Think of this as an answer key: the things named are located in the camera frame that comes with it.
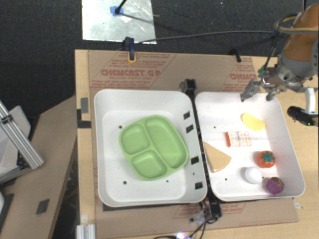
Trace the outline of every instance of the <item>white egg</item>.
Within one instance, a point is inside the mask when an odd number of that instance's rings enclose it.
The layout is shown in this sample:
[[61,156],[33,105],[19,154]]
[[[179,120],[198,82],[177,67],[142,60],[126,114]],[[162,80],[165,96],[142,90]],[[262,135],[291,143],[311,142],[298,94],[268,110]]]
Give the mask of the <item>white egg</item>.
[[249,181],[252,184],[261,184],[263,182],[263,176],[259,169],[255,166],[246,168],[245,177],[247,181]]

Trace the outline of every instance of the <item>tomato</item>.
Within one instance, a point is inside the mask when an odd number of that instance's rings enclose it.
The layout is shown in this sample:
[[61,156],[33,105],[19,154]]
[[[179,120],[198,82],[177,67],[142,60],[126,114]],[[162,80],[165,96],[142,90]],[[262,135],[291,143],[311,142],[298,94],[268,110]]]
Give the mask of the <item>tomato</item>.
[[276,157],[271,151],[265,150],[257,155],[257,162],[261,167],[269,168],[275,165]]

